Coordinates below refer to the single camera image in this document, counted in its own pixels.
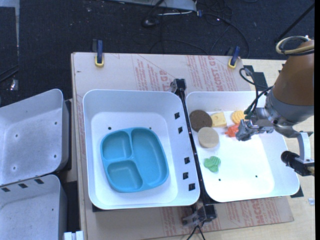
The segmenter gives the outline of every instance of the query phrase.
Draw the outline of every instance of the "blue plate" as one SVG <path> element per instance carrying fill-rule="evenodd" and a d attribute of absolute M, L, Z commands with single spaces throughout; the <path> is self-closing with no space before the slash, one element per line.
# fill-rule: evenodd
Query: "blue plate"
<path fill-rule="evenodd" d="M 163 184 L 169 176 L 161 142 L 148 128 L 109 133 L 102 139 L 100 151 L 109 184 L 118 192 L 149 190 Z"/>

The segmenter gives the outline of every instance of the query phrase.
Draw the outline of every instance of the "round cookie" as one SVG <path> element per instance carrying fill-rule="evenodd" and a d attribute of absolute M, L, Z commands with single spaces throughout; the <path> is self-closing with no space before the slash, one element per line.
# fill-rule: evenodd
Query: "round cookie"
<path fill-rule="evenodd" d="M 198 140 L 203 148 L 214 148 L 219 144 L 219 134 L 211 127 L 203 127 L 198 132 Z"/>
<path fill-rule="evenodd" d="M 210 115 L 203 110 L 194 110 L 189 115 L 192 129 L 198 132 L 203 127 L 211 127 L 212 119 Z"/>
<path fill-rule="evenodd" d="M 245 114 L 242 110 L 236 110 L 231 115 L 232 121 L 238 125 L 240 124 L 241 119 L 245 119 Z"/>

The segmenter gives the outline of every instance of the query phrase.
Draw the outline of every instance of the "brown cookie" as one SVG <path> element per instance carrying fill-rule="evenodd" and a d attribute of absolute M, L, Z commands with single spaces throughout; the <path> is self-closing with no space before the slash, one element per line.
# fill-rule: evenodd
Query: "brown cookie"
<path fill-rule="evenodd" d="M 198 132 L 203 127 L 211 127 L 212 119 L 210 115 L 203 110 L 194 110 L 189 115 L 191 128 Z"/>

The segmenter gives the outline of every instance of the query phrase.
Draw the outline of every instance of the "dark floor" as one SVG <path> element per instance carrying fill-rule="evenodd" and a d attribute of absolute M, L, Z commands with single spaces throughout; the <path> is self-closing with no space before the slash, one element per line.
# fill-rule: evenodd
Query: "dark floor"
<path fill-rule="evenodd" d="M 198 0 L 195 12 L 157 16 L 144 28 L 151 7 L 107 0 L 20 0 L 17 53 L 15 9 L 0 7 L 1 106 L 50 89 L 72 97 L 70 55 L 90 52 L 93 39 L 106 53 L 225 55 L 239 46 L 248 59 L 285 60 L 275 40 L 315 0 Z M 172 13 L 157 8 L 153 15 Z M 284 36 L 314 38 L 315 9 Z"/>

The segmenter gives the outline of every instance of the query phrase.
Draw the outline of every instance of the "white bin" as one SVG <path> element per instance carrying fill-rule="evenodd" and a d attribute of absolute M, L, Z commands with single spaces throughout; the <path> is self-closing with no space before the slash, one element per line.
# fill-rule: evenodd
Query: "white bin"
<path fill-rule="evenodd" d="M 244 111 L 256 98 L 254 91 L 192 92 L 186 97 L 188 114 L 194 110 L 209 115 L 223 112 L 227 126 L 234 125 L 231 114 Z M 266 97 L 258 100 L 263 107 Z M 226 127 L 214 128 L 220 143 L 214 148 L 203 148 L 198 133 L 192 130 L 201 174 L 208 195 L 218 202 L 289 196 L 300 187 L 295 171 L 281 160 L 287 151 L 284 137 L 276 131 L 252 136 L 250 140 L 238 141 L 225 134 Z M 221 159 L 218 172 L 205 168 L 204 160 L 216 156 Z"/>
<path fill-rule="evenodd" d="M 188 206 L 200 195 L 198 175 L 183 104 L 165 91 L 91 90 L 83 98 L 91 202 L 103 210 Z M 100 144 L 113 131 L 152 129 L 166 155 L 169 176 L 160 186 L 131 193 L 114 190 L 106 177 Z"/>

